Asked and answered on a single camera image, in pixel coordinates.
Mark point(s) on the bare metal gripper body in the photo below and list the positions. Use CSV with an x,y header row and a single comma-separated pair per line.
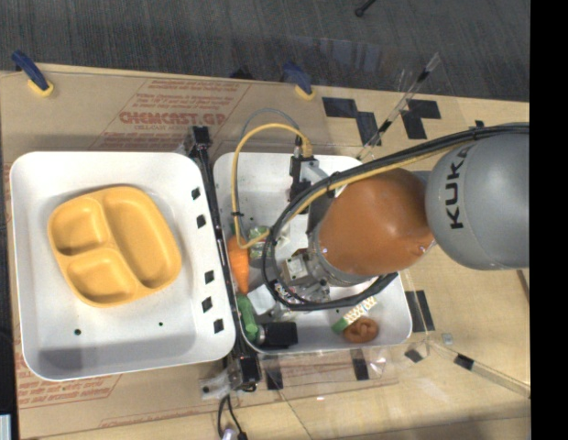
x,y
297,267

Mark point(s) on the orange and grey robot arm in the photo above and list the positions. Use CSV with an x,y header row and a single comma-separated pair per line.
x,y
380,218

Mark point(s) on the white cube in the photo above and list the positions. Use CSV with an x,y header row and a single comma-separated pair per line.
x,y
261,298

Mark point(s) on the clear plastic bottle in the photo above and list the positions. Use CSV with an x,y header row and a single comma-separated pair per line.
x,y
257,236

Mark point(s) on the orange carrot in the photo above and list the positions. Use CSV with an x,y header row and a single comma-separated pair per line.
x,y
239,264

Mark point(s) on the black box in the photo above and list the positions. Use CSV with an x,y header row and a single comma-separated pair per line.
x,y
280,334

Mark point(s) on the green bottle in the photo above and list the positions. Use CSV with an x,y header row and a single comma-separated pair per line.
x,y
247,316

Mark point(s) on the white packet with green end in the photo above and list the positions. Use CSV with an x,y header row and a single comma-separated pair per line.
x,y
346,321

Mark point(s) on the brown doughnut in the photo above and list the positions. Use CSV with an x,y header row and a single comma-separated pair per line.
x,y
361,330

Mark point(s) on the white plastic tray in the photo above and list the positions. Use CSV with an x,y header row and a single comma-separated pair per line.
x,y
128,337
265,177

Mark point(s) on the thin black and white rod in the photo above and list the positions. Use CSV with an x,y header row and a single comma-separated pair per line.
x,y
210,190

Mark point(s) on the yellow divided plate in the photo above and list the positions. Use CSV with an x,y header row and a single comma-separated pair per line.
x,y
128,227

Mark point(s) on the brown cardboard board red print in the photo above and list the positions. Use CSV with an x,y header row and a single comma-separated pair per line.
x,y
105,108

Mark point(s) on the black cylinder on white bracket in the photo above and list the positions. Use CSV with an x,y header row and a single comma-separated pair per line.
x,y
301,172

